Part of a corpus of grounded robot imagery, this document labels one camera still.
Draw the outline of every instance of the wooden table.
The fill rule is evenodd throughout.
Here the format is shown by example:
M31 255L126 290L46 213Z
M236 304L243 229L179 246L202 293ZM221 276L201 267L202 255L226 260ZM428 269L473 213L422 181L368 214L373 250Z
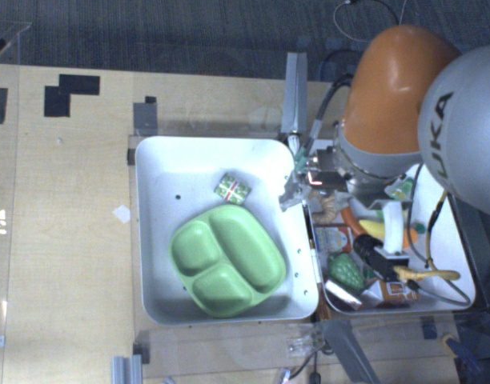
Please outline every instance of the wooden table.
M70 118L46 118L44 86L57 86L59 74L98 75L100 93L72 95ZM247 130L257 130L274 137L283 81L0 66L0 82L11 84L9 122L0 126L0 141L9 135L17 141L0 377L5 384L110 382L111 358L129 356L135 338L131 226L113 214L119 206L130 206L127 147L133 102L143 102L146 95L157 98L163 133L246 136ZM310 116L325 88L309 85ZM336 100L329 124L342 102ZM17 126L12 126L17 112ZM372 365L385 379L458 382L444 353ZM339 364L320 370L323 382L348 382ZM177 384L260 384L273 382L276 371L173 379Z

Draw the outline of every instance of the green packet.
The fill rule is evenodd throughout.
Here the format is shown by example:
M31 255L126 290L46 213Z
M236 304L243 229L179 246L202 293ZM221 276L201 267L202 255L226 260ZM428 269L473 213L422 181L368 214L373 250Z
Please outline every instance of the green packet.
M225 201L241 205L251 192L251 188L243 182L239 182L235 177L225 174L220 183L215 188L215 193Z
M414 186L414 179L396 179L391 185L386 186L384 192L396 201L405 201L410 198L411 190Z

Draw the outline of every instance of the white sink basin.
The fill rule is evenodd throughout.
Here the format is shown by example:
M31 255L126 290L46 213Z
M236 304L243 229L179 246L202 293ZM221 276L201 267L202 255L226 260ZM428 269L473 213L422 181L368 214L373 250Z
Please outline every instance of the white sink basin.
M162 325L305 318L318 290L302 206L286 212L279 196L293 157L269 139L153 137L136 151L143 306ZM172 234L225 201L213 190L225 173L252 191L243 207L259 220L286 262L287 276L267 300L233 319L212 318L183 288L168 258Z

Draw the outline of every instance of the green divided plate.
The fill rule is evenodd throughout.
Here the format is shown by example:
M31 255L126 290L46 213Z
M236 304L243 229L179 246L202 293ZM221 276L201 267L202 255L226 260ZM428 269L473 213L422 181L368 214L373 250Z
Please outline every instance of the green divided plate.
M206 313L231 318L273 294L286 277L277 246L245 208L222 205L174 233L169 257Z

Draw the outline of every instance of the orange object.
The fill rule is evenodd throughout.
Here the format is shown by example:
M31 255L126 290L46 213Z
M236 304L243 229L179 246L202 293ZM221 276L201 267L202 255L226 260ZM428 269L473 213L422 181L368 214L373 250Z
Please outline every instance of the orange object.
M411 239L412 243L416 243L416 240L418 240L418 233L416 232L416 229L411 228ZM405 249L406 247L409 246L408 242L408 236L407 236L407 228L404 229L404 241L402 242L402 247Z
M366 230L357 222L353 213L351 212L350 206L343 208L341 210L341 218L346 225L350 226L351 232L354 234L354 238L357 238L360 234L365 234Z
M460 52L430 30L391 27L373 39L351 83L344 137L374 154L418 152L420 107L437 74Z

